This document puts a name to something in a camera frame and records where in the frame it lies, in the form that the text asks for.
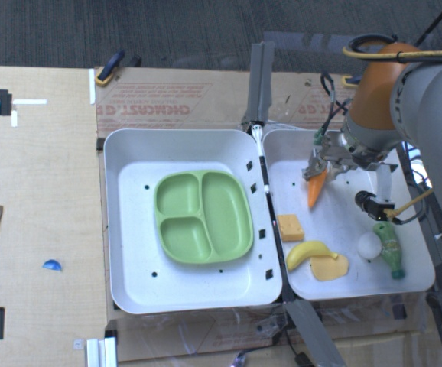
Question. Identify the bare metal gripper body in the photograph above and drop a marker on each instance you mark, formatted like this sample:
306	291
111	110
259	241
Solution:
339	152

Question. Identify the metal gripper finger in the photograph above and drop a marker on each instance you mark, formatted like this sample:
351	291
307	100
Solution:
312	168
335	171

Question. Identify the orange carrot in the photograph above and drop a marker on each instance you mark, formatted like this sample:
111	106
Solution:
316	189

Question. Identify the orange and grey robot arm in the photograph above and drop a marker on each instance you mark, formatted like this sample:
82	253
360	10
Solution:
416	105

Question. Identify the white plastic tray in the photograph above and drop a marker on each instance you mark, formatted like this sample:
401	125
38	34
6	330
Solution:
137	212
335	220

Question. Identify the yellow cheese block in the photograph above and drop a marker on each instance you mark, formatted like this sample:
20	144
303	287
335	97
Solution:
290	228

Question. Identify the white ball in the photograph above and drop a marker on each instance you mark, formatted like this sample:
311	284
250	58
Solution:
369	245

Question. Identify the yellow banana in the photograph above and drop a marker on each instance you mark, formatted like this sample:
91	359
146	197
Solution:
305	250

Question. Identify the green plastic bottle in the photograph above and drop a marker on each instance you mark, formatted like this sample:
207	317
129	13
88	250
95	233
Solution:
390	247

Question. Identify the flat yellow cheese slice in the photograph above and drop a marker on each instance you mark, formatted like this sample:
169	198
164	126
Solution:
332	269

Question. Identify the green divided plate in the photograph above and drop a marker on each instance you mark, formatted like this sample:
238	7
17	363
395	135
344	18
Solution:
221	212

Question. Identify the brown cardboard board red print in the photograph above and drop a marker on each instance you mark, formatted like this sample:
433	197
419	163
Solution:
175	101

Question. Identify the small blue piece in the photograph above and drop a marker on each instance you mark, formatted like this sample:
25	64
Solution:
52	265

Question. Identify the black cylinder on white bracket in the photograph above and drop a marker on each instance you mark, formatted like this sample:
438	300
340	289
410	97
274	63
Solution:
372	204

